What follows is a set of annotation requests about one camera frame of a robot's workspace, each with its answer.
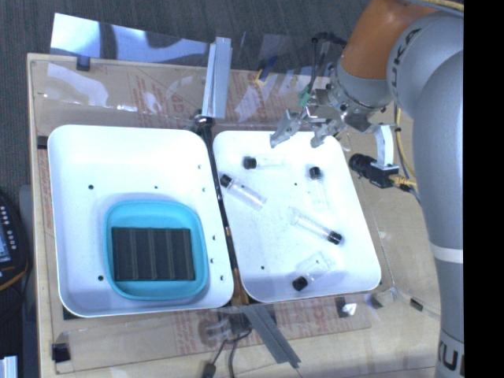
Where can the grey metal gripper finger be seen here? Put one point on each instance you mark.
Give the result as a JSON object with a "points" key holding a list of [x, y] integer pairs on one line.
{"points": [[321, 134], [284, 129]]}

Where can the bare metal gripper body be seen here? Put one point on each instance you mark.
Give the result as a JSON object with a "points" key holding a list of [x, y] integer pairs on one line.
{"points": [[346, 117]]}

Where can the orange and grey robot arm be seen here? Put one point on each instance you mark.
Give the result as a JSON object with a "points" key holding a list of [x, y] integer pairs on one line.
{"points": [[433, 93]]}

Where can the clear bottle with black cap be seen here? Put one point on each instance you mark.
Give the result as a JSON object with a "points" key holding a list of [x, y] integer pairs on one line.
{"points": [[242, 191], [314, 173], [315, 226], [249, 162], [300, 283]]}

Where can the thin black and white rod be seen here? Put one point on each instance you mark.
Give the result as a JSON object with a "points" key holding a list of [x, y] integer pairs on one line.
{"points": [[220, 199]]}

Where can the white plastic tray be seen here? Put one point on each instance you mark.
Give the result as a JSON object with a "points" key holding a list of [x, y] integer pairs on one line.
{"points": [[275, 246], [130, 160]]}

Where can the brown cardboard board red print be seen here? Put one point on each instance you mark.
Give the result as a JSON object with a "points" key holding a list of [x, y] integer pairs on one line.
{"points": [[130, 93]]}

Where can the black ribbed rectangular block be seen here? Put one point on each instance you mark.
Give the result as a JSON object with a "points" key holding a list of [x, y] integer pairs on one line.
{"points": [[153, 254]]}

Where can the blue plate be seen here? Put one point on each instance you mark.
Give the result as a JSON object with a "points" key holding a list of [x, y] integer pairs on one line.
{"points": [[155, 290]]}

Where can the black cylinder on white bracket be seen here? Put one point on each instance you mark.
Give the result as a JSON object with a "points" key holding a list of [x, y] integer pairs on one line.
{"points": [[384, 171]]}

